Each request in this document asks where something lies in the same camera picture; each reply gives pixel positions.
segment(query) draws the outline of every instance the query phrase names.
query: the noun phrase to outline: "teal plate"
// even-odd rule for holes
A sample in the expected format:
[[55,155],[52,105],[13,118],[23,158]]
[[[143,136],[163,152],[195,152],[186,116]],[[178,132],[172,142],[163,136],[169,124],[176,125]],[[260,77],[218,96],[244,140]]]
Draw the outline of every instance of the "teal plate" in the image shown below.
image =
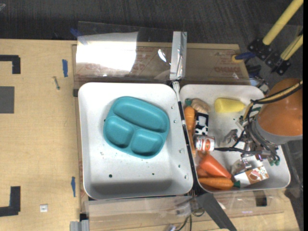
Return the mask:
[[168,115],[137,98],[121,97],[110,108],[103,127],[112,147],[140,158],[151,158],[163,148],[169,132]]

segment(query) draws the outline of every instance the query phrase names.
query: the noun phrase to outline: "white tray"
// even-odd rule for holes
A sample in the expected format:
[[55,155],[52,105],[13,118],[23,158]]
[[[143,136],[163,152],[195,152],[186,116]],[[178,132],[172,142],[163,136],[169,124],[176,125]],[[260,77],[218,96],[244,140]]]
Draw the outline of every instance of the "white tray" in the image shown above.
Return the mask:
[[[245,110],[237,113],[216,113],[214,109],[214,102],[217,98],[230,98],[240,100],[248,105],[250,100],[263,98],[264,95],[260,89],[253,86],[239,86],[239,85],[186,85],[180,90],[180,99],[182,103],[185,99],[199,98],[211,107],[209,112],[208,135],[214,136],[216,140],[216,147],[220,147],[220,142],[224,139],[232,129],[238,129],[238,136],[240,135],[239,127],[235,121],[242,116]],[[289,185],[291,176],[287,166],[283,151],[279,146],[277,151],[281,159],[279,166],[270,166],[268,160],[264,160],[264,167],[266,168],[269,179],[249,185],[245,188],[240,188],[239,191],[263,190],[263,189],[277,189],[285,188]],[[232,164],[240,159],[239,152],[211,152],[211,155],[219,161],[227,170],[231,169]],[[200,158],[195,158],[195,165],[198,165]],[[213,188],[206,188],[208,192],[222,192],[221,190],[214,190]]]
[[[115,99],[132,96],[163,109],[170,120],[164,147],[151,159],[114,149],[103,137],[103,123]],[[87,83],[78,92],[84,188],[94,199],[181,195],[193,176],[177,98],[163,84]]]

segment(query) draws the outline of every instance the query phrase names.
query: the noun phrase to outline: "toy carrot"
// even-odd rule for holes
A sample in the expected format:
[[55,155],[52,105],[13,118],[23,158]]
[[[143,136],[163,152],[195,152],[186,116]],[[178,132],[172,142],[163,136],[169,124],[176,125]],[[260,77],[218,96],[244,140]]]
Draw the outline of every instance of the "toy carrot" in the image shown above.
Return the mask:
[[230,190],[233,186],[238,187],[238,182],[233,183],[232,180],[228,178],[215,177],[215,178],[199,178],[201,184],[215,187],[221,190]]
[[193,144],[193,128],[194,128],[194,116],[195,116],[195,110],[194,108],[192,108],[191,106],[187,106],[184,109],[184,117],[185,117],[185,122],[186,122],[186,128],[188,131],[188,137],[189,137],[189,141],[190,141],[190,145],[191,145],[191,149],[192,149],[192,154],[193,156],[196,156],[196,149],[194,147]]
[[187,106],[184,109],[184,117],[185,117],[185,121],[186,121],[186,127],[187,130],[191,130],[193,131],[193,127],[194,127],[194,116],[195,116],[195,110],[194,108],[192,108],[191,106]]
[[199,178],[211,177],[204,169],[200,168],[199,166],[197,167],[196,172]]
[[199,166],[213,177],[225,177],[231,179],[232,175],[210,154],[206,154]]
[[207,154],[208,152],[206,153],[203,153],[203,151],[197,151],[198,152],[198,156],[202,159],[205,157],[205,154]]

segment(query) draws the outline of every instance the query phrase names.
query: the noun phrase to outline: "screw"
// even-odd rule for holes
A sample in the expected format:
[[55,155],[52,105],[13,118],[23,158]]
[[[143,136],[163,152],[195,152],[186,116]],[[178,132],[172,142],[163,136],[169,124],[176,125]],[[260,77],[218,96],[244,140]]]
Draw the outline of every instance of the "screw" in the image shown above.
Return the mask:
[[52,77],[52,78],[53,78],[53,80],[54,80],[54,83],[56,84],[56,88],[57,88],[58,90],[60,90],[60,87],[59,87],[59,84],[58,84],[58,81],[57,81],[57,77],[54,76],[54,77]]

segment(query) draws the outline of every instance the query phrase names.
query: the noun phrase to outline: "soda can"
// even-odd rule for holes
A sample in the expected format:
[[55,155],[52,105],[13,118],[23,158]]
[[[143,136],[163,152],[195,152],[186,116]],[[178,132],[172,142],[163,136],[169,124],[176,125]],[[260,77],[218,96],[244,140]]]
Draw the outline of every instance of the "soda can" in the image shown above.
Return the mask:
[[211,152],[215,148],[215,137],[196,135],[194,146],[197,151]]

